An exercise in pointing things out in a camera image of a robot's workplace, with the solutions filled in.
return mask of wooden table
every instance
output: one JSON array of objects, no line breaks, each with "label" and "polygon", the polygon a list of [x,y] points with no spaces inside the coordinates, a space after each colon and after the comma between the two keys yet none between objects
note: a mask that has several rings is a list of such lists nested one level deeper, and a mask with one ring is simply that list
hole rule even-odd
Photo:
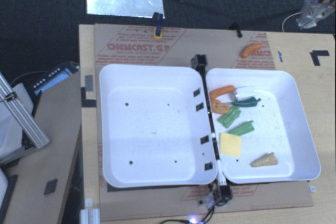
[{"label": "wooden table", "polygon": [[[94,27],[80,28],[81,86],[85,77],[95,75]],[[314,206],[303,208],[246,211],[215,214],[216,223],[330,223],[336,219],[335,175],[335,40],[332,35],[267,33],[270,50],[277,70],[290,73],[296,80],[311,134],[321,163],[321,175],[310,184]],[[319,66],[312,61],[311,52],[328,51],[328,57],[318,57]],[[96,99],[96,90],[87,92],[87,99]],[[97,112],[82,109],[82,141],[84,166],[84,197],[92,199],[87,209],[99,208]],[[160,223],[166,218],[119,220],[104,223]]]},{"label": "wooden table", "polygon": [[[18,176],[5,224],[61,223],[80,145],[80,102],[79,72],[42,93],[35,121],[50,143],[5,170]],[[45,195],[53,180],[55,191]]]}]

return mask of green toy food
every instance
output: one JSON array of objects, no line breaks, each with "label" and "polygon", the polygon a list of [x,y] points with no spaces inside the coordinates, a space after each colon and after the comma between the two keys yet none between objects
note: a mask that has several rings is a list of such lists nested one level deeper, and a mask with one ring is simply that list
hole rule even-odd
[{"label": "green toy food", "polygon": [[225,127],[229,128],[231,124],[237,119],[240,115],[239,107],[233,106],[227,114],[221,116],[218,121]]},{"label": "green toy food", "polygon": [[231,102],[231,104],[235,106],[239,106],[241,108],[249,108],[251,106],[257,106],[260,100],[261,100],[260,98],[257,100],[255,97],[251,97],[246,100]]},{"label": "green toy food", "polygon": [[232,129],[228,133],[229,134],[235,134],[235,135],[243,135],[243,134],[250,133],[250,132],[254,131],[252,123],[253,123],[253,121],[248,121],[247,123],[244,123],[243,125]]}]

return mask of white tray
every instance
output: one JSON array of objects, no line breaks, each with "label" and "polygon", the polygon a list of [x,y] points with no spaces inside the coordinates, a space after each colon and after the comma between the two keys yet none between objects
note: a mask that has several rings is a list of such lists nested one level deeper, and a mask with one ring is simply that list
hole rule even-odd
[{"label": "white tray", "polygon": [[[283,71],[212,69],[209,91],[250,86],[261,101],[231,127],[253,120],[239,158],[220,154],[234,183],[311,180],[320,163],[296,83]],[[100,72],[103,173],[115,187],[198,185],[217,174],[201,76],[187,67],[108,65]],[[229,102],[230,95],[218,98]],[[217,140],[229,132],[213,113]],[[275,166],[251,167],[274,152]]]},{"label": "white tray", "polygon": [[215,179],[205,94],[194,69],[108,65],[100,72],[100,93],[109,184],[198,185]]},{"label": "white tray", "polygon": [[[233,85],[255,89],[261,98],[256,107],[241,108],[238,119],[228,129],[213,113],[216,134],[229,132],[235,125],[253,120],[255,130],[242,136],[239,158],[221,154],[226,178],[238,184],[311,180],[319,176],[321,167],[310,134],[294,78],[283,71],[212,69],[206,76],[209,91]],[[229,94],[218,98],[232,101]],[[278,164],[251,167],[251,162],[274,152]]]}]

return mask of white cable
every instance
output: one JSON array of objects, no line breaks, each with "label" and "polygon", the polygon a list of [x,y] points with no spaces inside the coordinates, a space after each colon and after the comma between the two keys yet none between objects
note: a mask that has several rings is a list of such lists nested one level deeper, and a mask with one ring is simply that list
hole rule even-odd
[{"label": "white cable", "polygon": [[295,15],[298,15],[298,14],[301,14],[301,12],[297,12],[297,13],[294,13],[294,14],[292,14],[292,15],[289,15],[283,22],[282,22],[282,32],[285,32],[285,30],[284,30],[284,25],[285,25],[285,22],[290,18],[290,17],[292,17],[292,16],[295,16]]}]

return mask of cardboard sheet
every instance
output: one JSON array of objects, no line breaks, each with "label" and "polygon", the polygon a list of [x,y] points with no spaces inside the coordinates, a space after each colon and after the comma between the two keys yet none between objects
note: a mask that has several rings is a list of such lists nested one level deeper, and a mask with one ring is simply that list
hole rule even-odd
[{"label": "cardboard sheet", "polygon": [[[154,27],[95,25],[96,78],[110,63],[159,66],[189,66],[196,54],[206,54],[211,68],[248,68],[274,70],[266,33],[163,28],[161,40],[153,38]],[[263,48],[246,59],[239,56],[246,46],[262,43]],[[208,186],[157,186],[113,188],[102,174],[102,141],[99,80],[96,79],[97,131],[99,153],[101,221],[205,214],[207,207],[198,201],[208,195]],[[237,185],[234,199],[216,212],[312,206],[307,182]]]}]

